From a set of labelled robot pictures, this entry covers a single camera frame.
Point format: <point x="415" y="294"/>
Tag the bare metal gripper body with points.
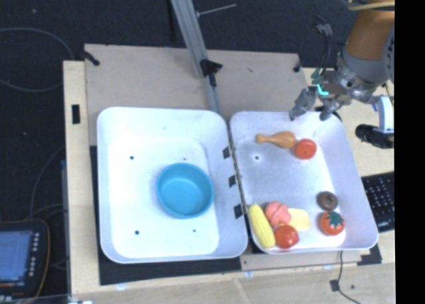
<point x="348" y="87"/>

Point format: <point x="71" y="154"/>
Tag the black cylinder on white bracket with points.
<point x="373" y="135"/>

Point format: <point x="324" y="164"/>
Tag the pale yellow toy cheese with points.
<point x="300" y="219"/>

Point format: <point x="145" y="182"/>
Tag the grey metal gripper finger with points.
<point x="328" y="109"/>
<point x="303" y="101"/>

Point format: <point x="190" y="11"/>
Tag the pale wood board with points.
<point x="149" y="77"/>

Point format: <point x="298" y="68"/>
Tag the black keyboard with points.
<point x="380" y="198"/>

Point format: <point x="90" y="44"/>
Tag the yellow toy corn cob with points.
<point x="261" y="226"/>

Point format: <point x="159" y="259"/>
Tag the red toy tomato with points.
<point x="305" y="149"/>
<point x="286" y="237"/>

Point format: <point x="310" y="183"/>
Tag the white plastic tray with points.
<point x="139" y="190"/>
<point x="285" y="180"/>

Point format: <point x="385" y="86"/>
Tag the brown toy doughnut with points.
<point x="327" y="200"/>

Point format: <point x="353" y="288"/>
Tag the blue bowl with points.
<point x="184" y="191"/>

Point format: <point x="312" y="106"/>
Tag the orange toy fruit green leaf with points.
<point x="332" y="224"/>

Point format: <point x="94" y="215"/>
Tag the pink toy shrimp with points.
<point x="277" y="213"/>

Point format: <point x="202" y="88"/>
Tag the tan toy chicken drumstick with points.
<point x="282" y="139"/>

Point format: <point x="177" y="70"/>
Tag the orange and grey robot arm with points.
<point x="370" y="34"/>

